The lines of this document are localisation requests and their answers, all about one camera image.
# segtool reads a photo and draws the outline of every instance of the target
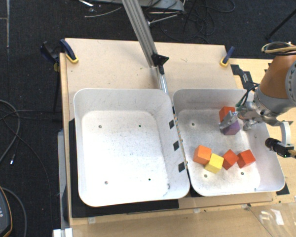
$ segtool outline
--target black floor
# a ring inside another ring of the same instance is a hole
[[[151,28],[154,40],[219,44],[226,49],[234,46],[233,57],[271,59],[260,51],[267,43],[265,36],[296,9],[296,0],[194,1],[186,2],[185,15],[155,24]],[[95,11],[90,12],[77,0],[0,0],[0,99],[18,110],[40,111],[18,112],[23,140],[16,139],[0,164],[0,184],[15,192],[26,209],[29,237],[49,237],[52,229],[60,228],[57,134],[62,124],[61,114],[51,113],[57,74],[41,57],[40,45],[48,41],[56,46],[65,37],[136,40],[124,8],[85,18],[120,7],[93,4]],[[144,10],[150,21],[166,15]],[[271,40],[296,44],[296,14]],[[0,102],[0,119],[10,112]],[[16,117],[6,117],[5,122],[16,130]],[[13,138],[13,132],[0,121],[0,157]],[[10,165],[14,154],[14,164]],[[23,236],[21,206],[10,194],[7,198],[14,221],[11,235]]]

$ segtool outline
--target toy block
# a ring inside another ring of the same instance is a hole
[[[237,163],[240,168],[246,167],[256,161],[250,149],[242,151],[238,154],[238,157],[239,160],[237,161]]]
[[[204,168],[206,170],[216,174],[218,171],[220,171],[222,169],[222,163],[223,163],[223,157],[212,153],[211,159],[205,165]]]
[[[234,113],[236,111],[236,109],[234,107],[230,107],[230,106],[224,106],[221,108],[221,110],[219,111],[219,118],[220,118],[221,122],[222,122],[223,118],[228,114],[229,111]]]
[[[222,133],[224,135],[235,135],[237,132],[239,132],[241,130],[240,128],[240,124],[238,121],[236,121],[235,123],[231,124],[230,126],[225,127],[222,130]]]
[[[229,149],[222,157],[222,166],[225,170],[230,169],[239,160],[238,155],[236,155],[231,149]]]
[[[206,165],[211,158],[212,150],[210,148],[199,145],[194,151],[193,161]]]

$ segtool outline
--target purple cube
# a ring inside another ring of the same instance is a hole
[[[225,127],[222,130],[222,133],[224,135],[235,135],[239,131],[240,131],[240,124],[238,121],[236,121],[235,123],[231,124],[230,126]]]

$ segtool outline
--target wooden table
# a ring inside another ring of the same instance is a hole
[[[79,58],[70,63],[61,54],[60,73],[63,104],[65,141],[65,165],[69,225],[74,237],[92,236],[199,236],[201,233],[219,236],[270,236],[258,220],[259,209],[280,212],[296,211],[296,160],[281,158],[279,161],[290,191],[288,195],[276,193],[239,194],[218,197],[189,197],[179,199],[179,209],[157,212],[119,214],[92,218],[73,218],[70,193],[69,127],[74,118],[73,96],[82,88],[157,88],[155,70],[148,67],[137,41],[98,39],[66,39]],[[169,56],[165,75],[169,95],[182,88],[242,88],[239,77],[232,74],[230,65],[223,68],[219,61],[226,55],[222,45],[155,43],[158,52]],[[260,82],[264,69],[271,60],[230,59],[244,71],[251,73],[255,82]],[[296,147],[296,108],[279,119],[293,120],[292,143]],[[268,126],[270,136],[281,140],[278,127]],[[244,210],[244,204],[251,204]],[[295,231],[293,221],[286,222],[285,231]],[[278,231],[271,225],[271,230]]]

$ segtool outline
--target tray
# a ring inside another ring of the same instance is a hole
[[[219,110],[235,106],[245,93],[241,89],[182,89],[173,96],[191,185],[203,196],[219,196],[281,190],[285,178],[276,154],[265,146],[269,137],[265,123],[240,130],[236,135],[223,135],[219,130]],[[193,161],[198,145],[223,156],[232,149],[236,154],[251,149],[256,162],[242,169],[236,163],[229,170],[214,174]]]
[[[172,103],[163,91],[82,89],[74,96],[74,117],[84,203],[106,206],[188,193]]]

